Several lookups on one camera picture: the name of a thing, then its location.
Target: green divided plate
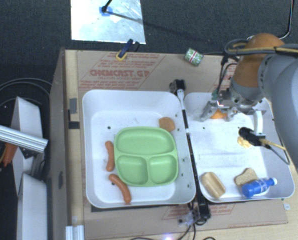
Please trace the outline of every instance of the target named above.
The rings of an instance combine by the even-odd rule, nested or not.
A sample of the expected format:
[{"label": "green divided plate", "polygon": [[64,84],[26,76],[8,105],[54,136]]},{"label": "green divided plate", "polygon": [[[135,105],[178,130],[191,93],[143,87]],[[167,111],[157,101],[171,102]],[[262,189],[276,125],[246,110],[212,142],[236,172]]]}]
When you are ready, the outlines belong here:
[{"label": "green divided plate", "polygon": [[178,176],[175,141],[162,128],[122,129],[114,138],[114,160],[118,176],[130,186],[166,185]]}]

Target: green can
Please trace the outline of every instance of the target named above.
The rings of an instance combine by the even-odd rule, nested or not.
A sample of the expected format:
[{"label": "green can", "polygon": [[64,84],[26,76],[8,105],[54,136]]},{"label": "green can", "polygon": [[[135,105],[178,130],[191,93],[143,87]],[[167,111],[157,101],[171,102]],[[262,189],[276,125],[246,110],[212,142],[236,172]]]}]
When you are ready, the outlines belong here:
[{"label": "green can", "polygon": [[198,66],[203,58],[203,55],[198,53],[196,50],[189,48],[186,52],[184,59],[191,64]]}]

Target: sausage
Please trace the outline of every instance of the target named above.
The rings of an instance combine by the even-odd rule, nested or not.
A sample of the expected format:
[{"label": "sausage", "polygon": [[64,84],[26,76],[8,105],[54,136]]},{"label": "sausage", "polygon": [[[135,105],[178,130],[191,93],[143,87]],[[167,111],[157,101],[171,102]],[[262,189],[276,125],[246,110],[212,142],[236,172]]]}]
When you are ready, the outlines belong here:
[{"label": "sausage", "polygon": [[10,164],[15,156],[15,152],[17,151],[18,146],[6,143],[5,144],[5,155],[3,158],[4,167],[6,167],[8,164]]},{"label": "sausage", "polygon": [[106,170],[108,172],[111,172],[113,171],[114,169],[114,148],[113,148],[113,143],[110,142],[109,140],[105,142],[105,147],[107,148],[107,151],[108,151],[108,163],[107,163],[107,166],[106,166]]},{"label": "sausage", "polygon": [[122,193],[124,202],[126,204],[129,204],[131,202],[131,194],[130,194],[130,191],[128,189],[128,186],[126,186],[125,183],[120,180],[119,176],[117,176],[113,173],[109,175],[109,180],[113,184],[118,186],[118,188],[120,189],[120,191]]}]

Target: blue bottle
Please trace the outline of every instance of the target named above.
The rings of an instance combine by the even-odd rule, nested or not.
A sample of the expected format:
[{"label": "blue bottle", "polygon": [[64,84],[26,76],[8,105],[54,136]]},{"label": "blue bottle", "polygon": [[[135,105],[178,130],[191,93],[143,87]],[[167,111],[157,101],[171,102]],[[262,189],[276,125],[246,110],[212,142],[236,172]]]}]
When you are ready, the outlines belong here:
[{"label": "blue bottle", "polygon": [[257,179],[250,183],[246,183],[246,184],[242,185],[242,193],[247,198],[250,198],[253,195],[265,192],[270,186],[273,186],[276,184],[277,184],[276,178]]}]

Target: dark floor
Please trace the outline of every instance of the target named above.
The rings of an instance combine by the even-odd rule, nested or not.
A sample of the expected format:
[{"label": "dark floor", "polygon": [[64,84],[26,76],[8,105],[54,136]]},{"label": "dark floor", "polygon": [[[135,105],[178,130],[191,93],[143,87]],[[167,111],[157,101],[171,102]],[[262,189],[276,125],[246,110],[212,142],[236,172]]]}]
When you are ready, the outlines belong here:
[{"label": "dark floor", "polygon": [[[184,54],[189,47],[222,51],[228,41],[256,33],[285,33],[290,0],[141,0],[141,6],[147,44],[138,51]],[[122,46],[72,41],[70,24],[70,0],[0,0],[0,84],[27,77],[52,82],[60,47],[118,51]],[[298,44],[298,0],[285,42]],[[44,94],[31,85],[13,85],[0,93],[0,104],[16,95],[42,104],[46,129]],[[12,111],[12,102],[1,107],[0,124],[10,124]],[[15,239],[16,203],[10,165],[0,172],[1,240]]]}]

